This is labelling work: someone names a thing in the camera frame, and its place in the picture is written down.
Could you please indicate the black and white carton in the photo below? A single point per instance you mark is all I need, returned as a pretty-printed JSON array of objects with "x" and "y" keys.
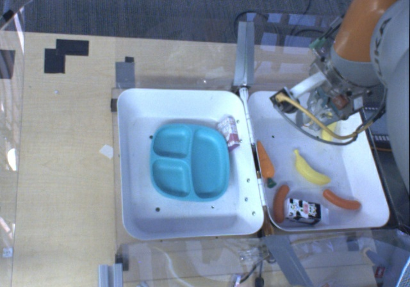
[{"x": 304, "y": 210}]

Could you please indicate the blue divided plate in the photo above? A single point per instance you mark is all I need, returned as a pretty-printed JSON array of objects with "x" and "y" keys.
[{"x": 208, "y": 164}]

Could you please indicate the orange sausage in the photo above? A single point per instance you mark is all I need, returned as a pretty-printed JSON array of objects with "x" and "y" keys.
[
  {"x": 341, "y": 200},
  {"x": 280, "y": 204}
]

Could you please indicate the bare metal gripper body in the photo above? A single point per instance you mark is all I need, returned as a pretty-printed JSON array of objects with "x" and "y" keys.
[{"x": 339, "y": 95}]

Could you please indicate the white plastic tray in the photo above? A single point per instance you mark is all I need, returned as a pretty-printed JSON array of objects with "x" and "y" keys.
[
  {"x": 179, "y": 221},
  {"x": 352, "y": 167}
]

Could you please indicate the black cylinder on white bracket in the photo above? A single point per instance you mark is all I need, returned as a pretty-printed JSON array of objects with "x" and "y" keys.
[{"x": 282, "y": 103}]

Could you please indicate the orange carrot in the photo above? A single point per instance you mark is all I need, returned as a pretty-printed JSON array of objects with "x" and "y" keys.
[{"x": 266, "y": 162}]

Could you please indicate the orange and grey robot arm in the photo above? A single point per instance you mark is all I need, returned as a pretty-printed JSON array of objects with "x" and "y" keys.
[{"x": 362, "y": 16}]

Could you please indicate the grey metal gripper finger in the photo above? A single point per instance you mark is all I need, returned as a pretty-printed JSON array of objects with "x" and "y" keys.
[
  {"x": 311, "y": 107},
  {"x": 324, "y": 103}
]

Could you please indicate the purple and white carton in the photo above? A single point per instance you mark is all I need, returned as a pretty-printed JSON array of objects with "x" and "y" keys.
[{"x": 231, "y": 132}]

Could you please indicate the yellow banana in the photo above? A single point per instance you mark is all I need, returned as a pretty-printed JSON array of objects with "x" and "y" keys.
[
  {"x": 309, "y": 170},
  {"x": 328, "y": 135}
]

